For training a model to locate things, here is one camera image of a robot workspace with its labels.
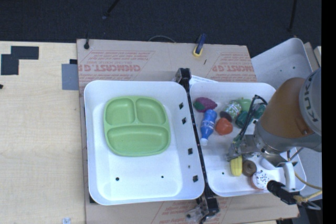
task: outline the green divided tray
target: green divided tray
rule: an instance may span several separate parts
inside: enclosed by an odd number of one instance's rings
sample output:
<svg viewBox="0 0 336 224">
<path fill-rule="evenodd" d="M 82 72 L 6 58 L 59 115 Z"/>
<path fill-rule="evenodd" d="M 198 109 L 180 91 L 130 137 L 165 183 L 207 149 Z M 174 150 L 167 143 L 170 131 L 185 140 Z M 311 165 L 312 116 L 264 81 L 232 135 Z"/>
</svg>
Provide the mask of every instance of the green divided tray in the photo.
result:
<svg viewBox="0 0 336 224">
<path fill-rule="evenodd" d="M 165 151 L 171 141 L 164 106 L 154 98 L 124 96 L 104 107 L 108 147 L 120 156 L 149 156 Z"/>
</svg>

